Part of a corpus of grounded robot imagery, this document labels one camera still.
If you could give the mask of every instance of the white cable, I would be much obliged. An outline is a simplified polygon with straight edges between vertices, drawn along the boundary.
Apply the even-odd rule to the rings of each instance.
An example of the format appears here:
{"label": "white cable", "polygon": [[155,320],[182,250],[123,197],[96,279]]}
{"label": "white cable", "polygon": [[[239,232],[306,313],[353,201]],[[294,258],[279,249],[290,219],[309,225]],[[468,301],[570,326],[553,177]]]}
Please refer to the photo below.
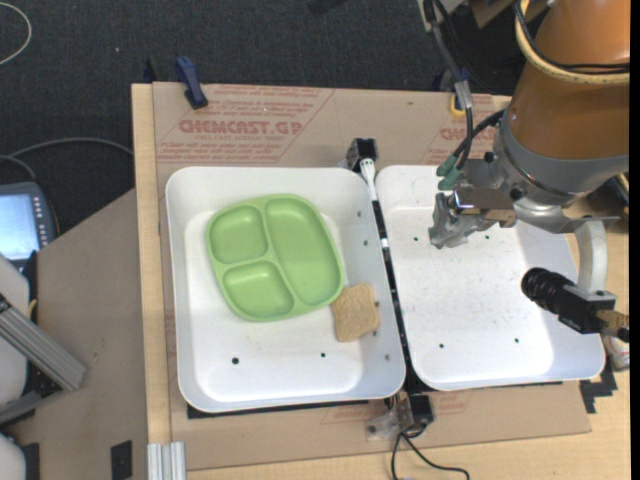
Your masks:
{"label": "white cable", "polygon": [[27,46],[29,46],[29,43],[31,42],[31,36],[33,34],[33,29],[31,28],[31,21],[29,20],[29,17],[24,12],[22,12],[20,9],[18,9],[15,5],[11,5],[11,4],[8,4],[6,2],[0,2],[0,7],[8,7],[12,11],[17,12],[22,17],[22,19],[25,21],[25,23],[27,24],[27,39],[22,44],[22,46],[20,48],[18,48],[15,52],[13,52],[8,57],[0,60],[0,66],[2,66],[3,64],[6,64],[10,60],[15,59],[18,55],[20,55],[24,51],[24,49]]}

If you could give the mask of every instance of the yellow cable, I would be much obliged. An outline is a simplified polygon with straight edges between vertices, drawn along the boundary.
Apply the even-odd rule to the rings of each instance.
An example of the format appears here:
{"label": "yellow cable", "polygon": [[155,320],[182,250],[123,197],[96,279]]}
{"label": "yellow cable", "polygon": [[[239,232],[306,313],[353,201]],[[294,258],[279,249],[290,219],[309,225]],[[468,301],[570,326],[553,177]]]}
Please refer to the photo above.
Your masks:
{"label": "yellow cable", "polygon": [[[527,9],[529,8],[529,2],[531,0],[520,0],[520,7],[522,9],[522,15],[525,16]],[[564,80],[566,82],[582,83],[582,84],[623,84],[629,83],[629,73],[615,73],[610,75],[602,74],[588,74],[588,73],[573,73],[561,68],[558,68],[547,61],[540,58],[540,56],[531,48],[529,41],[524,34],[522,24],[516,17],[516,39],[518,45],[522,50],[522,53],[531,64],[552,78],[558,80]]]}

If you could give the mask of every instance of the black carpet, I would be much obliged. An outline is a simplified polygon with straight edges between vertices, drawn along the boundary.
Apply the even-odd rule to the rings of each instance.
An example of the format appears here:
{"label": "black carpet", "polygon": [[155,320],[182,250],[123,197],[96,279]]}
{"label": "black carpet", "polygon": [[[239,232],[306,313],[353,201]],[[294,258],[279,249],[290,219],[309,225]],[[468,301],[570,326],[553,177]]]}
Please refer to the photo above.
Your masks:
{"label": "black carpet", "polygon": [[[33,39],[0,65],[0,155],[60,138],[131,147],[130,86],[153,59],[162,80],[186,55],[203,82],[430,90],[443,69],[416,0],[0,0],[22,9]],[[521,59],[510,10],[478,30],[454,20],[467,57],[512,90]],[[0,7],[0,59],[26,27]],[[20,157],[38,174],[64,232],[133,187],[133,163],[100,145]],[[0,183],[27,179],[0,163]]]}

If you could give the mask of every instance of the white tray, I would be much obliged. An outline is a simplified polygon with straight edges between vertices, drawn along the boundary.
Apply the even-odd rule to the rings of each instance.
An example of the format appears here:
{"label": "white tray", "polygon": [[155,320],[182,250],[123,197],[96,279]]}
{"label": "white tray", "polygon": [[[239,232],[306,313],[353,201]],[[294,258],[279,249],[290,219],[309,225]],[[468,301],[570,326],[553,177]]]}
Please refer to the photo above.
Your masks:
{"label": "white tray", "polygon": [[581,335],[528,300],[531,267],[577,279],[563,235],[524,222],[493,226],[467,244],[429,243],[435,167],[392,166],[376,179],[414,369],[438,390],[592,378],[600,336]]}
{"label": "white tray", "polygon": [[[380,327],[351,343],[335,338],[331,309],[269,323],[236,315],[209,261],[205,227],[222,208],[292,193],[325,218],[346,284],[373,285]],[[345,169],[187,167],[167,183],[178,379],[193,407],[210,413],[385,398],[405,366],[380,242],[364,181]]]}

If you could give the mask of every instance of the blue clamp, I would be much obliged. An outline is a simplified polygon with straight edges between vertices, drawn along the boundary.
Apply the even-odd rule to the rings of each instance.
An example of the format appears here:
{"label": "blue clamp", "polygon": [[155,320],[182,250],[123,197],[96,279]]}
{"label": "blue clamp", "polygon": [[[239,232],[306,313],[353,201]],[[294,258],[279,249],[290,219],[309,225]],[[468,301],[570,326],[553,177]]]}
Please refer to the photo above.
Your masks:
{"label": "blue clamp", "polygon": [[200,87],[196,65],[191,62],[188,57],[182,56],[176,59],[175,68],[178,79],[187,86],[184,95],[189,101],[191,108],[198,109],[206,107],[209,104],[209,100],[207,100],[207,97]]}

